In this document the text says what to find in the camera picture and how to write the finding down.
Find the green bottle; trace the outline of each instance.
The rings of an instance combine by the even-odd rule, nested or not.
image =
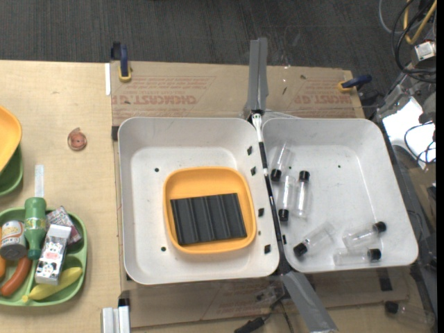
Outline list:
[[[42,252],[46,236],[46,201],[42,197],[31,197],[25,201],[25,238],[29,243],[28,258],[37,260]]]

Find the wooden table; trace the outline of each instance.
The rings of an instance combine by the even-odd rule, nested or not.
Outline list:
[[[112,105],[105,94],[104,64],[0,61],[0,104],[22,123],[23,186],[0,198],[0,210],[23,206],[34,195],[34,166],[45,167],[48,207],[64,205],[88,230],[88,262],[83,289],[52,307],[0,307],[1,329],[8,333],[100,332],[100,313],[116,307],[121,293],[116,177],[111,138]],[[67,136],[80,127],[88,145],[74,152]],[[407,278],[410,300],[420,302]],[[329,309],[341,332],[418,332],[386,317],[381,303]],[[307,332],[290,313],[295,332]],[[245,318],[136,329],[135,332],[232,332]],[[289,332],[274,314],[263,332]]]

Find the white tray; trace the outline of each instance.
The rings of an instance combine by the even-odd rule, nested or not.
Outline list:
[[[247,149],[253,148],[251,155]],[[137,117],[119,129],[126,272],[140,284],[265,277],[278,266],[271,207],[255,129],[241,119]],[[187,167],[222,166],[246,179],[256,213],[257,234],[239,250],[187,254],[167,234],[162,188],[167,176]],[[251,169],[256,167],[252,176]],[[258,209],[264,214],[258,217]],[[264,247],[271,245],[266,254]]]
[[[307,219],[291,217],[281,223],[290,265],[303,273],[404,266],[415,261],[418,244],[395,179],[379,128],[363,119],[270,119],[262,128],[268,163],[289,139],[296,155],[288,174],[310,172],[313,194]],[[278,187],[273,185],[278,197]],[[293,247],[323,221],[336,229],[334,244],[297,259]],[[382,249],[376,264],[335,266],[332,254],[344,248],[343,231],[362,223],[383,221],[387,231],[374,246]]]

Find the dark floor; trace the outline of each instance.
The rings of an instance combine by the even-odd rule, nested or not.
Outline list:
[[[385,0],[393,23],[405,0]],[[268,38],[269,65],[371,74],[386,92],[398,75],[378,0],[0,0],[0,58],[107,62],[112,42],[133,60],[248,64]]]

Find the brown round object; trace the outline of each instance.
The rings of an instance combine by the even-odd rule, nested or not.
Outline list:
[[[81,151],[86,147],[86,144],[86,136],[80,131],[80,128],[76,128],[69,133],[68,146],[73,151]]]

